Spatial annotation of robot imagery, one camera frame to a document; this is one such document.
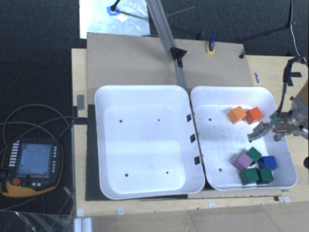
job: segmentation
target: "block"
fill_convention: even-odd
[[[257,107],[248,110],[246,114],[246,120],[249,125],[258,122],[263,117],[263,114]]]
[[[253,161],[253,163],[252,163],[251,165],[257,163],[257,162],[260,160],[261,156],[262,156],[262,154],[261,154],[260,152],[258,152],[258,151],[256,150],[256,148],[254,148],[254,147],[252,147],[251,149],[249,149],[249,151],[247,152],[247,155],[248,155],[248,156],[252,159],[252,161]]]
[[[245,111],[242,109],[241,106],[238,106],[238,107],[233,108],[231,111],[229,111],[227,116],[229,117],[231,122],[235,124],[241,121],[243,118],[245,118],[247,114],[245,113]]]
[[[276,160],[274,156],[261,157],[258,161],[260,168],[270,168],[274,170],[277,168]]]
[[[239,173],[241,182],[243,185],[259,181],[259,175],[257,174],[257,168],[247,168]]]
[[[259,176],[257,184],[268,184],[274,180],[274,176],[272,175],[270,168],[258,169],[257,174]]]
[[[252,163],[252,159],[246,154],[246,152],[241,153],[235,161],[232,162],[232,165],[238,169],[239,172],[248,168]]]

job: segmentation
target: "button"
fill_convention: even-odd
[[[19,186],[20,183],[21,183],[21,179],[20,179],[20,178],[14,178],[14,179],[12,180],[12,185],[13,185],[13,186]]]

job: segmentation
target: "orange block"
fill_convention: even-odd
[[[232,121],[233,124],[235,124],[238,121],[241,121],[243,118],[245,118],[245,116],[247,116],[247,114],[245,113],[245,111],[242,109],[241,106],[235,107],[234,109],[232,109],[227,116],[229,117],[229,119]]]
[[[255,108],[252,108],[252,109],[247,111],[246,120],[247,120],[248,124],[250,125],[252,123],[259,121],[262,117],[263,117],[263,115],[262,115],[260,109],[255,107]]]

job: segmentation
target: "white cable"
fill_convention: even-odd
[[[291,29],[291,33],[292,33],[292,37],[293,37],[293,41],[294,41],[295,50],[297,52],[297,55],[300,57],[300,54],[299,54],[298,49],[296,47],[295,36],[294,36],[294,33],[293,33],[293,26],[292,26],[292,24],[290,25],[290,29]]]

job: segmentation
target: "black bracket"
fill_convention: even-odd
[[[291,72],[290,77],[288,79],[288,86],[294,86],[292,82],[292,77],[302,77],[300,72]]]
[[[170,53],[172,54],[173,60],[177,59],[178,67],[182,68],[183,67],[182,58],[187,53],[187,51],[181,50],[181,49],[176,48],[176,47],[172,47],[170,49]]]

